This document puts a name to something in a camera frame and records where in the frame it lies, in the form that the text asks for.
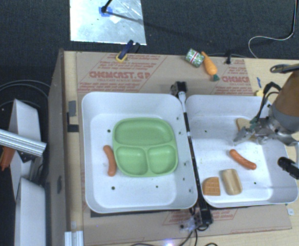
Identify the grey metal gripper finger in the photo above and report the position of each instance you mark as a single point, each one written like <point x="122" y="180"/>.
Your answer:
<point x="255" y="136"/>
<point x="240" y="136"/>

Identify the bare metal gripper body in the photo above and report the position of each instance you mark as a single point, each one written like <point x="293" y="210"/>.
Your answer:
<point x="269" y="131"/>

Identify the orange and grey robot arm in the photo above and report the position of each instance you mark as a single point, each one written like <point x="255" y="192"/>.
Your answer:
<point x="291" y="99"/>

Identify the tan bread slice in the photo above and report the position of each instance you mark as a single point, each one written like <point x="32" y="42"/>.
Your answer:
<point x="241" y="123"/>

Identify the orange sausage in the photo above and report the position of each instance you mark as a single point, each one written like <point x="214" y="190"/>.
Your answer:
<point x="242" y="159"/>
<point x="110" y="160"/>

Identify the white plastic tray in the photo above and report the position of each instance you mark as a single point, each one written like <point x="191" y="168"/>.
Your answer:
<point x="139" y="191"/>
<point x="216" y="142"/>

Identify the beige hot dog bun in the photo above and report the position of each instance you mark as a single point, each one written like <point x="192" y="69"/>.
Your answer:
<point x="232" y="182"/>

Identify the thin black and white rod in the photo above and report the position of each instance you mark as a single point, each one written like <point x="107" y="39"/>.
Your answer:
<point x="192" y="150"/>

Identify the orange waffle biscuit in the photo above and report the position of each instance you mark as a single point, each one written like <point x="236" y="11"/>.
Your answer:
<point x="211" y="186"/>

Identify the orange carrot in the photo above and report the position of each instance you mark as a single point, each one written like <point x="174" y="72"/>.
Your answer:
<point x="209" y="65"/>

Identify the green and white can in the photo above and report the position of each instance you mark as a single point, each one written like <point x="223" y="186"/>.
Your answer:
<point x="194" y="57"/>

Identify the green divided plate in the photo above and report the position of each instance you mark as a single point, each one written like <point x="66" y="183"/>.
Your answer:
<point x="141" y="133"/>

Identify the brown cardboard board red print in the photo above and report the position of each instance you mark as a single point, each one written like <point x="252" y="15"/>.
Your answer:
<point x="144" y="70"/>

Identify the black cylinder on white bracket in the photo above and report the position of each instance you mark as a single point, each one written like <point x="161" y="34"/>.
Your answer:
<point x="290" y="166"/>

